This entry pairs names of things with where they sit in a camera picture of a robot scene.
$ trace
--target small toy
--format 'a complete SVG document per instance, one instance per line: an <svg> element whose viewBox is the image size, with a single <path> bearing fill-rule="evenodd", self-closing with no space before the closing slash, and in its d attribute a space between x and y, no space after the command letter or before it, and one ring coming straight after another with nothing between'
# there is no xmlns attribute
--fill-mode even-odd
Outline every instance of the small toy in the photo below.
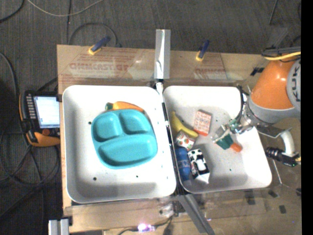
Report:
<svg viewBox="0 0 313 235"><path fill-rule="evenodd" d="M203 111L197 111L194 131L198 132L200 135L207 136L210 131L211 115L204 113Z"/></svg>
<svg viewBox="0 0 313 235"><path fill-rule="evenodd" d="M188 151L188 157L191 165L191 174L195 180L209 183L210 171L206 165L203 153L200 149Z"/></svg>
<svg viewBox="0 0 313 235"><path fill-rule="evenodd" d="M219 145L223 150L231 148L236 152L240 152L243 149L238 143L233 141L230 136L230 129L224 125L218 128L212 139L213 142Z"/></svg>
<svg viewBox="0 0 313 235"><path fill-rule="evenodd" d="M183 131L186 133L189 137L195 139L198 137L198 133L194 130L188 129L186 126L184 126L179 118L176 116L175 112L171 112L171 120L170 120L172 131L175 133L173 135L177 135L179 131Z"/></svg>
<svg viewBox="0 0 313 235"><path fill-rule="evenodd" d="M176 136L175 144L180 147L184 147L189 151L195 143L195 139L189 137L183 131L180 131Z"/></svg>
<svg viewBox="0 0 313 235"><path fill-rule="evenodd" d="M184 147L175 147L175 154L180 178L183 181L189 180L190 161L187 155L187 149Z"/></svg>

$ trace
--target metal bracket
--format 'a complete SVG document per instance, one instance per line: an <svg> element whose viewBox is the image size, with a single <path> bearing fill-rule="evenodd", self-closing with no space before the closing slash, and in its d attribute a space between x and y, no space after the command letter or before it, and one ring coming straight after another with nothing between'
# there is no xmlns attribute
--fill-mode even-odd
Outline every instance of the metal bracket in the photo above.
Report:
<svg viewBox="0 0 313 235"><path fill-rule="evenodd" d="M289 131L291 128L287 130L282 130L277 127L274 127L272 125L269 126L257 126L257 131L260 134L263 134L265 136L268 136L270 138L276 139L278 138L283 132Z"/></svg>
<svg viewBox="0 0 313 235"><path fill-rule="evenodd" d="M200 208L192 194L177 196L177 200L184 207L199 233L207 233L209 235L215 235L210 224L204 217L204 214L200 211Z"/></svg>
<svg viewBox="0 0 313 235"><path fill-rule="evenodd" d="M61 220L49 220L49 235L69 235L69 221L67 218Z"/></svg>
<svg viewBox="0 0 313 235"><path fill-rule="evenodd" d="M171 30L156 30L155 79L170 78Z"/></svg>

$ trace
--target gray carpet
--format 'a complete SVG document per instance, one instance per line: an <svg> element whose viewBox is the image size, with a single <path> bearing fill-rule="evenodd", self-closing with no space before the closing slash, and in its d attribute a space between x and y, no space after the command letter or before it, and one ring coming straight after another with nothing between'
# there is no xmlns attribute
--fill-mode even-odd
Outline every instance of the gray carpet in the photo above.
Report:
<svg viewBox="0 0 313 235"><path fill-rule="evenodd" d="M75 13L97 0L31 0L53 14ZM197 51L205 39L208 51L260 54L266 47L301 45L301 0L105 0L70 17L48 15L24 0L0 0L0 52L12 64L18 92L37 89L57 75L57 44L91 46L109 35L110 47L154 48L155 30L171 30L171 49ZM8 169L22 159L26 145L19 132L9 67L0 57L0 128L13 117L1 142ZM56 84L48 87L53 90ZM42 177L53 170L54 148L33 151ZM1 179L5 176L0 170ZM28 182L39 175L29 154L18 173ZM60 172L36 188L7 180L0 185L0 234L47 234L49 219L62 217Z"/></svg>

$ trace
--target blue plate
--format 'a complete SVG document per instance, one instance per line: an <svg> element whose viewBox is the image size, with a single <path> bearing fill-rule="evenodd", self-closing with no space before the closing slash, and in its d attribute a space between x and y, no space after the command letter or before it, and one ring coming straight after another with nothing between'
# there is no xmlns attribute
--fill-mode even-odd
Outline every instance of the blue plate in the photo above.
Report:
<svg viewBox="0 0 313 235"><path fill-rule="evenodd" d="M113 169L148 162L157 154L157 140L146 116L137 110L108 111L91 125L92 141L100 161Z"/></svg>

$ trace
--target banana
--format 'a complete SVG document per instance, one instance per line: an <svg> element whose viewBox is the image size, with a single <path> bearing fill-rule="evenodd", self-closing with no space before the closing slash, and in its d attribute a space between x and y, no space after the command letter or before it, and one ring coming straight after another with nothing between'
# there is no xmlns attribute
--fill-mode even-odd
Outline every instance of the banana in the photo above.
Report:
<svg viewBox="0 0 313 235"><path fill-rule="evenodd" d="M175 135L179 132L179 131L183 131L184 133L186 133L189 137L191 138L196 138L198 136L198 133L188 129L186 126L184 126L181 121L179 120L179 118L176 116L175 112L171 112L171 120L170 120L170 124L172 127L172 130L175 132Z"/></svg>

